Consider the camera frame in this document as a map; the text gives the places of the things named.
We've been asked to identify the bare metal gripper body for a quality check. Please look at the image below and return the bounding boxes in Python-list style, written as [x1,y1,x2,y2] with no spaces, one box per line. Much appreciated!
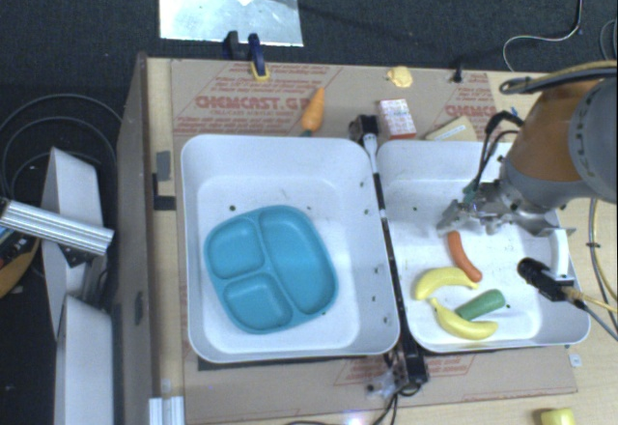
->
[463,179,576,239]

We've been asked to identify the orange sausage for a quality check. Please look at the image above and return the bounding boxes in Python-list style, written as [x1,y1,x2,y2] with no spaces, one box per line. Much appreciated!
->
[446,230,484,283]

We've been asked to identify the yellow banana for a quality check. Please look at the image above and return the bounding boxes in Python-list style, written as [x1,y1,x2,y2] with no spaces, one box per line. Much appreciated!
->
[429,297,499,342]
[413,266,480,301]

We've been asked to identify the thin black and white rod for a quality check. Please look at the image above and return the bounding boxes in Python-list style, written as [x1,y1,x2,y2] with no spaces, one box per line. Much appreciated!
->
[362,132,417,366]

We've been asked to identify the green cylinder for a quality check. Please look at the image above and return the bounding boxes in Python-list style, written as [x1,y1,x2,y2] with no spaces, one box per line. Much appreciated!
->
[454,288,507,323]

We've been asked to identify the beige flat packet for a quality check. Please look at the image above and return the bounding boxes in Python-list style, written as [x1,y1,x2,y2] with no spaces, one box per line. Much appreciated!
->
[425,116,480,143]

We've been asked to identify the white plastic tray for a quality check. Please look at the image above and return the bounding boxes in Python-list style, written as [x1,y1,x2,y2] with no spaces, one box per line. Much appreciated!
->
[376,138,592,354]
[180,133,402,364]

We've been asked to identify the white and red carton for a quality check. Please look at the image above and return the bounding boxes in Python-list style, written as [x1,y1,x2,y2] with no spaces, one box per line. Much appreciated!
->
[377,98,418,141]

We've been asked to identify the yellow biscuit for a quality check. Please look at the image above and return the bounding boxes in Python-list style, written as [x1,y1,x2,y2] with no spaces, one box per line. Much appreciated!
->
[387,66,414,88]

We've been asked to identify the orange carrot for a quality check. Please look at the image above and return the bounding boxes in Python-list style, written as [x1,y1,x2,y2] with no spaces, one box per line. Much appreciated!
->
[298,86,326,138]

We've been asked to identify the blue divided plate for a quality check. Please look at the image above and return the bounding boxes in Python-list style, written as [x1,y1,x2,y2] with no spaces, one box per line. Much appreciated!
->
[202,204,340,335]

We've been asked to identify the yellow-green rounded object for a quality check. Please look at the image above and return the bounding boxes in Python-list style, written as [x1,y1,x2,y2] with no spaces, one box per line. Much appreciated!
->
[539,407,576,425]

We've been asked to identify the brown cardboard board, red print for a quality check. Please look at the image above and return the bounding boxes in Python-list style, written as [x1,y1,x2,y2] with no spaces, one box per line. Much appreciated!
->
[168,57,579,412]

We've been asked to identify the black cylinder on white bracket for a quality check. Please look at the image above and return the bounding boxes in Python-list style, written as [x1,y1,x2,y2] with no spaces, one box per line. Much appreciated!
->
[517,227,578,303]

